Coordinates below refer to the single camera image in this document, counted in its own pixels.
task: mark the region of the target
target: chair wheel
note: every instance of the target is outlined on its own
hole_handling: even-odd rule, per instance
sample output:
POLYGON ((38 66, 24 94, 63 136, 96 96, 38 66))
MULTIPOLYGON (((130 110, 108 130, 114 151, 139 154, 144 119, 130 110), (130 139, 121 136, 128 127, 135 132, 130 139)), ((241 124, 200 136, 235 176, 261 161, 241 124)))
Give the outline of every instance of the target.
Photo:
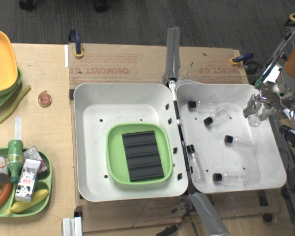
POLYGON ((20 0, 19 6, 24 10, 31 10, 34 8, 33 0, 20 0))
POLYGON ((93 2, 96 12, 106 11, 106 0, 94 0, 93 2))

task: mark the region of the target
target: toy sausage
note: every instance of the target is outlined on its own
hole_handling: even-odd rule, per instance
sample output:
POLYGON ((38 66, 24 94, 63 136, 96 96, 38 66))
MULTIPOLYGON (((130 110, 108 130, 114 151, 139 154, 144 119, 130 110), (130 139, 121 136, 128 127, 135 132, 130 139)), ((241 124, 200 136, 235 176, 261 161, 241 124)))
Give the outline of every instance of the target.
POLYGON ((5 203, 5 201, 10 196, 12 187, 13 187, 13 184, 11 184, 9 181, 3 185, 2 190, 0 192, 0 207, 5 203))

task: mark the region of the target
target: black cap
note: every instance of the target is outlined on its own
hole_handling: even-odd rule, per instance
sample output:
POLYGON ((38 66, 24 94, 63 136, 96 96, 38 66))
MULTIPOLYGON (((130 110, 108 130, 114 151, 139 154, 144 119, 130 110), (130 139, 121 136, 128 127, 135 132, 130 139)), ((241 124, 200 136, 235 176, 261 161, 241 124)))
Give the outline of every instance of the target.
POLYGON ((263 219, 264 219, 264 221, 271 223, 272 220, 273 220, 273 216, 271 214, 269 214, 269 213, 265 213, 263 215, 263 219))
POLYGON ((187 152, 188 152, 188 154, 191 154, 191 153, 196 152, 196 151, 195 151, 195 148, 193 147, 192 144, 188 145, 186 148, 187 148, 187 152))
POLYGON ((188 101, 188 108, 196 108, 197 103, 195 101, 188 101))
POLYGON ((233 142, 233 137, 226 135, 224 138, 224 142, 226 142, 227 144, 231 144, 233 142))
POLYGON ((208 118, 204 119, 203 122, 205 123, 206 126, 209 126, 210 124, 213 123, 213 119, 211 117, 208 117, 208 118))
POLYGON ((214 173, 213 174, 213 181, 222 181, 222 174, 221 173, 214 173))

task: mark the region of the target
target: green plastic tray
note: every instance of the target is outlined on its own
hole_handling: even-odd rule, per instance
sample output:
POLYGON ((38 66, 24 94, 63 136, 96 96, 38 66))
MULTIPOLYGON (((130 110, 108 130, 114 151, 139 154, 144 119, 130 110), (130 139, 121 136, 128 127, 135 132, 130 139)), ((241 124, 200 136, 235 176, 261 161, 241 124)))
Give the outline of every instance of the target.
POLYGON ((142 185, 165 181, 172 173, 172 156, 166 132, 153 123, 125 123, 113 126, 107 134, 107 162, 113 179, 120 184, 142 185), (122 135, 154 131, 159 155, 162 162, 164 177, 140 181, 130 181, 126 155, 123 146, 122 135))
MULTIPOLYGON (((50 161, 50 158, 42 151, 39 150, 39 153, 41 157, 43 158, 44 162, 46 163, 48 170, 45 171, 42 174, 38 175, 36 186, 35 186, 35 191, 41 190, 41 189, 48 189, 49 193, 47 197, 35 204, 34 206, 19 212, 19 213, 10 213, 7 215, 5 213, 5 210, 10 209, 12 205, 15 203, 14 200, 14 194, 15 194, 15 189, 16 189, 16 184, 13 186, 12 192, 10 194, 10 197, 8 200, 0 207, 0 217, 26 217, 26 216, 31 216, 34 214, 39 213, 42 211, 45 206, 47 205, 51 193, 51 186, 52 186, 52 164, 50 161)), ((8 148, 7 147, 0 147, 0 156, 7 156, 8 155, 8 148)))
POLYGON ((17 85, 10 93, 0 96, 0 107, 14 94, 14 92, 18 89, 22 82, 23 74, 21 70, 18 68, 18 78, 17 78, 17 85))

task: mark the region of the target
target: green bottle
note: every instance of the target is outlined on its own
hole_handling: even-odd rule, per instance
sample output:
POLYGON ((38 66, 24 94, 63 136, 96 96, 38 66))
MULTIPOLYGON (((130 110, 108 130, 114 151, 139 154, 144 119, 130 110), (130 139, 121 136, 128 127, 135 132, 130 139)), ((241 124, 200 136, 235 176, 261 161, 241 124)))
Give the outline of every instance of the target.
POLYGON ((23 142, 11 140, 8 143, 8 169, 11 172, 10 183, 17 184, 23 167, 23 142))

